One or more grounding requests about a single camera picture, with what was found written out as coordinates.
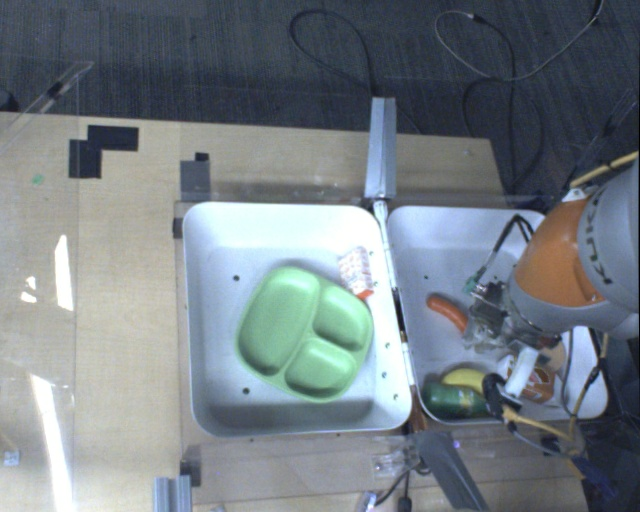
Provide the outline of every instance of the green tray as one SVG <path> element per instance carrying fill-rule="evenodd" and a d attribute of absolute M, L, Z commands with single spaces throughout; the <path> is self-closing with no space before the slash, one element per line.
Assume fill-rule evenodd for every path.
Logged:
<path fill-rule="evenodd" d="M 361 300 L 311 272 L 282 267 L 253 292 L 236 352 L 264 381 L 325 403 L 349 389 L 372 337 L 373 319 Z"/>

